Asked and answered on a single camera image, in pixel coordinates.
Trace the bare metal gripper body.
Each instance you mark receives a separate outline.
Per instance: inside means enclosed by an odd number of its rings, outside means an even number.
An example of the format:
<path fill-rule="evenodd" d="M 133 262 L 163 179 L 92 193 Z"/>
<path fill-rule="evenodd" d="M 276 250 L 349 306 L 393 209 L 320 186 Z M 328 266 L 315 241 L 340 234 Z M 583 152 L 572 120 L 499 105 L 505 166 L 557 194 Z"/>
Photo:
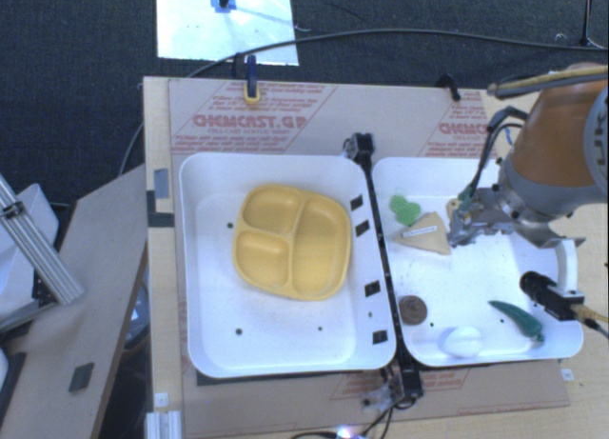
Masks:
<path fill-rule="evenodd" d="M 524 199 L 507 186 L 463 191 L 463 231 L 466 236 L 498 232 L 525 234 L 534 228 L 533 212 Z"/>

